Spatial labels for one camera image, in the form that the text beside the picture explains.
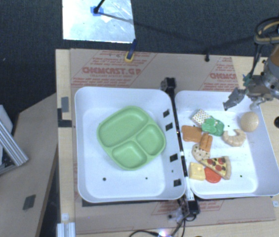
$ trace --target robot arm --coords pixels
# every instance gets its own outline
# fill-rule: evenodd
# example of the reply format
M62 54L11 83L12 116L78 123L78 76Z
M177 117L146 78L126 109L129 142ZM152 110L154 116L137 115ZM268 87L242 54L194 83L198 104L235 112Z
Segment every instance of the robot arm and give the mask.
M234 89L229 100L223 103L225 111L240 103L246 95L253 102L250 105L252 109L274 98L279 99L279 36L269 37L266 33L268 29L276 25L279 25L279 17L264 20L256 27L254 37L256 53L252 70L243 78L245 89ZM274 44L274 49L268 60L264 62L263 72L260 75L253 75L261 56L261 49L266 44ZM279 117L275 120L275 126L279 128Z

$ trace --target green plate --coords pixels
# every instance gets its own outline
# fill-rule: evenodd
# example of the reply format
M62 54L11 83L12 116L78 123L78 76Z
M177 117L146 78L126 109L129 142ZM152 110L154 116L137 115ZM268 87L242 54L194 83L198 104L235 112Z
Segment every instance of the green plate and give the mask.
M165 148L165 136L141 108L125 107L101 122L97 139L117 165L136 170L149 163Z

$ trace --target cardboard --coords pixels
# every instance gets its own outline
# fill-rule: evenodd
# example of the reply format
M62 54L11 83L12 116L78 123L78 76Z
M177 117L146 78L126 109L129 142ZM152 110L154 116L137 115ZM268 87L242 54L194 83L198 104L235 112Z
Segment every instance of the cardboard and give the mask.
M136 52L132 63L124 62L124 51L70 50L71 99L83 86L159 88L165 77L175 77L180 90L232 91L238 86L231 57ZM87 204L77 191L77 155L74 103L73 163L75 223L77 234L132 231L175 227L168 215L178 208L177 201L119 204ZM204 200L200 214L187 226L275 220L269 197Z

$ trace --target dark floor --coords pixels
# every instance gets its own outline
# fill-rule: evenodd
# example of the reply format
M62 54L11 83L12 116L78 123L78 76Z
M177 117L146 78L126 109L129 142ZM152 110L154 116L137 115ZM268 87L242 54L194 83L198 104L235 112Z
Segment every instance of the dark floor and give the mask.
M279 0L131 0L138 51L252 56L257 23ZM56 91L55 49L127 50L129 45L62 39L62 0L0 0L0 104L12 120ZM264 56L270 49L264 49ZM57 185L42 227L54 234Z

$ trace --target pepperoni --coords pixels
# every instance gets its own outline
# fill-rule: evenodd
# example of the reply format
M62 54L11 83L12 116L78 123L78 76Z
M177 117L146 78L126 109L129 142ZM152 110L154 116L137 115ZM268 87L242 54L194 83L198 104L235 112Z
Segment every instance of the pepperoni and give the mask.
M221 166L221 165L216 165L216 166L215 166L215 169L216 169L217 171L221 171L221 170L222 170L222 166Z
M222 177L219 174L217 174L215 171L211 170L208 167L206 167L204 171L205 171L205 179L207 180L207 182L215 184L222 179Z

